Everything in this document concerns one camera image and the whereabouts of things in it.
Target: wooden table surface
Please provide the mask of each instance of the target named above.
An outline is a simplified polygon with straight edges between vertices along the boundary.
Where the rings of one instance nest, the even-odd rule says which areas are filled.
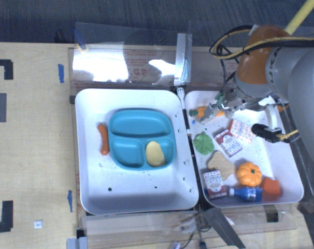
[[[73,45],[0,43],[0,59],[12,60],[14,76],[13,80],[4,80],[4,68],[0,66],[0,93],[7,94],[7,118],[0,122],[0,221],[2,201],[13,201],[13,228],[0,233],[0,249],[66,248],[66,240],[76,237],[70,47]],[[60,83],[58,64],[64,66],[64,83]],[[292,230],[241,234],[240,238],[247,248],[313,248],[302,214],[296,209],[293,213],[296,228]],[[43,227],[35,229],[35,220],[42,220]],[[219,237],[205,241],[208,248],[226,248]],[[198,248],[197,240],[186,248]]]

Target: blue divided tray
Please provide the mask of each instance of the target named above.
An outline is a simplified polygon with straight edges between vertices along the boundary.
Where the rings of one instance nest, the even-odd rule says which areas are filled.
[[[151,109],[124,109],[116,112],[108,126],[110,153],[117,165],[128,170],[157,170],[169,166],[176,155],[176,143],[170,120]],[[160,144],[166,165],[147,163],[146,146]]]

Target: yellow potato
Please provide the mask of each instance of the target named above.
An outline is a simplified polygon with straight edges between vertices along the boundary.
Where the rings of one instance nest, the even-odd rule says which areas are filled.
[[[160,167],[166,164],[162,148],[156,141],[151,141],[147,144],[146,158],[148,164],[152,167]]]

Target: sausage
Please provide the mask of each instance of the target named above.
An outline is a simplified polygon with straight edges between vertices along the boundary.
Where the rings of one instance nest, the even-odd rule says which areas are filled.
[[[102,155],[107,155],[110,152],[109,137],[108,137],[108,134],[107,134],[107,128],[102,123],[100,123],[97,128],[98,128],[99,133],[101,134],[101,137],[102,137],[101,154]]]

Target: small box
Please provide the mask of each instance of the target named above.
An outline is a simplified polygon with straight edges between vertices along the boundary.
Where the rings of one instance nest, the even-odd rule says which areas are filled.
[[[203,177],[206,185],[205,194],[208,199],[224,197],[227,195],[226,188],[218,170],[204,173]]]
[[[235,140],[229,129],[226,129],[223,132],[216,135],[215,140],[229,157],[233,156],[234,154],[242,150],[242,147]]]
[[[229,130],[231,134],[237,139],[241,139],[247,143],[251,143],[254,138],[254,134],[251,132],[251,128],[249,125],[240,122],[238,120],[233,119],[230,123]]]

